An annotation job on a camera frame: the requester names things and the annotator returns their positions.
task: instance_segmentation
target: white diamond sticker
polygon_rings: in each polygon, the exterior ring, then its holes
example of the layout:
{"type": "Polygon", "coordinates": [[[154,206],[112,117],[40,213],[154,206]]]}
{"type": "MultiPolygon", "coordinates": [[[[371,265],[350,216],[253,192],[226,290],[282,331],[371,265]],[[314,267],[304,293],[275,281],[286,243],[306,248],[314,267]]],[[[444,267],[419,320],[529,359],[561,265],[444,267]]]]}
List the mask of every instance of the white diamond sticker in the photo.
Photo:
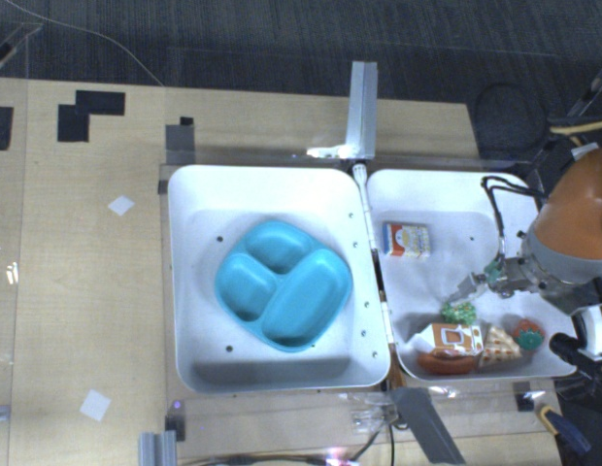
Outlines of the white diamond sticker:
{"type": "Polygon", "coordinates": [[[109,409],[110,404],[110,398],[105,397],[102,393],[98,393],[96,390],[90,390],[87,394],[87,397],[85,397],[80,411],[87,417],[91,417],[96,421],[102,421],[105,413],[109,409]]]}
{"type": "Polygon", "coordinates": [[[124,216],[126,212],[135,205],[128,197],[124,195],[119,196],[116,200],[114,200],[111,204],[109,204],[109,209],[111,209],[118,216],[124,216]]]}

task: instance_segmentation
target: blue plate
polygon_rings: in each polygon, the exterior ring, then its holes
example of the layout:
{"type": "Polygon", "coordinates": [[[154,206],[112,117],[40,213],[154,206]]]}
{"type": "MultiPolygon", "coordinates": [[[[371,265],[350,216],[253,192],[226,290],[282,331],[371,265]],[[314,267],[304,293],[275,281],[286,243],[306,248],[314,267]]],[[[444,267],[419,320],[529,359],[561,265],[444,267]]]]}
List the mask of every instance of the blue plate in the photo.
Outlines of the blue plate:
{"type": "Polygon", "coordinates": [[[310,347],[351,295],[347,263],[299,228],[270,220],[247,233],[215,278],[221,306],[279,350],[310,347]]]}

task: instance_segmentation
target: toy pizza slice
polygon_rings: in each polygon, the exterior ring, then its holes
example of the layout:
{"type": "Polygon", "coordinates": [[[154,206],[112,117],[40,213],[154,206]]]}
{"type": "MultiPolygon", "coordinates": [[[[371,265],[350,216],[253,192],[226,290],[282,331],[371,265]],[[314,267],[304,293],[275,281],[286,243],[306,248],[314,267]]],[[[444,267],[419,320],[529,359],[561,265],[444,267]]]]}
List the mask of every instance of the toy pizza slice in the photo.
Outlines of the toy pizza slice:
{"type": "Polygon", "coordinates": [[[491,326],[485,338],[485,350],[479,366],[485,367],[498,362],[506,362],[521,357],[521,350],[513,338],[502,328],[491,326]]]}

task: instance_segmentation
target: dark floor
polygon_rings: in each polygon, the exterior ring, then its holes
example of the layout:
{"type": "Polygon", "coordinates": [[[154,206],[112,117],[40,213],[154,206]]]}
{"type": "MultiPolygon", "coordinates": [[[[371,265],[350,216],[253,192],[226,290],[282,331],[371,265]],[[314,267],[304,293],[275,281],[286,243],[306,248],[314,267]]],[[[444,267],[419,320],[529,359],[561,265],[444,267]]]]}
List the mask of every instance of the dark floor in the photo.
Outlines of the dark floor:
{"type": "MultiPolygon", "coordinates": [[[[118,40],[171,86],[348,95],[351,62],[377,61],[382,98],[467,103],[489,157],[531,156],[602,67],[602,0],[13,1],[118,40]]],[[[23,21],[39,20],[0,0],[0,44],[23,21]]],[[[0,75],[153,84],[117,46],[51,23],[0,75]]]]}

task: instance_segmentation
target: small box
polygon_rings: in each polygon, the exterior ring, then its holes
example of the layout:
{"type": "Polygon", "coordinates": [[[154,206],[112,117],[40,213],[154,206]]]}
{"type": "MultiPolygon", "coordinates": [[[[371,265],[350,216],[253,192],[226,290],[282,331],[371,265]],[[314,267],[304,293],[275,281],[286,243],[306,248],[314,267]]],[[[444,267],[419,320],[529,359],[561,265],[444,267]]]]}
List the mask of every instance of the small box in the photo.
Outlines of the small box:
{"type": "Polygon", "coordinates": [[[485,348],[480,326],[434,322],[411,339],[414,349],[425,353],[478,355],[485,348]]]}
{"type": "Polygon", "coordinates": [[[419,224],[386,222],[383,228],[387,255],[425,259],[430,255],[428,228],[419,224]]]}

